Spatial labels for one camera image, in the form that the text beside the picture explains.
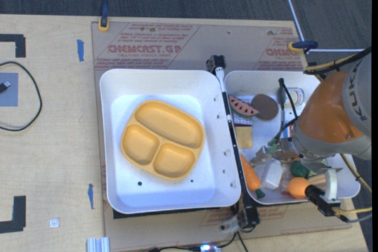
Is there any green broccoli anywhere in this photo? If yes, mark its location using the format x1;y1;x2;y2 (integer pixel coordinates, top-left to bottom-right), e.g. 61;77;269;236
289;160;311;179

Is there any black block with thin wires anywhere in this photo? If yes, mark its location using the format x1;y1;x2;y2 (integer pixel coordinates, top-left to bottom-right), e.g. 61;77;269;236
206;54;227;74
235;199;261;231

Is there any red watermelon slice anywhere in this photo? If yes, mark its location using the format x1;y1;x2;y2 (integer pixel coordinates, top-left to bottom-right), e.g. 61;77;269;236
228;94;260;117

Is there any white carton with red print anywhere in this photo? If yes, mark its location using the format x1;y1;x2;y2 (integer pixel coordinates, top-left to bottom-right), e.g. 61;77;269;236
232;113;253;127

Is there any yellow square cracker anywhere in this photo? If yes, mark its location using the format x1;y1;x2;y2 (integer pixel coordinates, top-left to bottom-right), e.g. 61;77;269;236
234;126;254;149

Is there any white block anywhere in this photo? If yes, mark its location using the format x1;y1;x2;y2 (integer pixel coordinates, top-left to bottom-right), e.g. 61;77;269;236
260;160;285;191

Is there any pale wooden stick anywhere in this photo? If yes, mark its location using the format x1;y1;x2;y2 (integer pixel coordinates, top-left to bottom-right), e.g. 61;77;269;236
307;174;327;186

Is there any orange ball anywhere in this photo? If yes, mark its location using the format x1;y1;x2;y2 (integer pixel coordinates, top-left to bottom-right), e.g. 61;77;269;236
287;176;311;199

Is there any thin black and white rod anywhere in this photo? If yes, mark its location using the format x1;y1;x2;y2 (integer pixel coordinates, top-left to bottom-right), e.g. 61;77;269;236
215;67;252;211

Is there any small white and yellow can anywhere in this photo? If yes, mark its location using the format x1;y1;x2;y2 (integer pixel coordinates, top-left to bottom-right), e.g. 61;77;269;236
284;87;305;107

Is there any white plastic tray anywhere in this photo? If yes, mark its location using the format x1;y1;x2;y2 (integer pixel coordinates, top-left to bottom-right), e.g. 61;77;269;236
99;68;243;214
223;70;361;205

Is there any brown oval biscuit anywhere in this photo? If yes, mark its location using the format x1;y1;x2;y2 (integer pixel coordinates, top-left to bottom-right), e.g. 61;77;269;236
250;93;279;121

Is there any black cylinder on white bracket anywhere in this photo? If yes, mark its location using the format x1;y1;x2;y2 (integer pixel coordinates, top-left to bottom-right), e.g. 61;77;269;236
304;168;342;218

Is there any orange carrot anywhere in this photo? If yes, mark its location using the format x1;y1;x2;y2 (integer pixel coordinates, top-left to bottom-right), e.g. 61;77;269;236
239;153;266;199

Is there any orange divided plate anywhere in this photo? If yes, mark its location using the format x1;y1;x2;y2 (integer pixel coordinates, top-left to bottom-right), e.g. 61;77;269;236
120;99;206;182

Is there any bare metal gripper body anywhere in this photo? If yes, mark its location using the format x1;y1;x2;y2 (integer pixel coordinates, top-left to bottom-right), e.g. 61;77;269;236
278;137;343;174

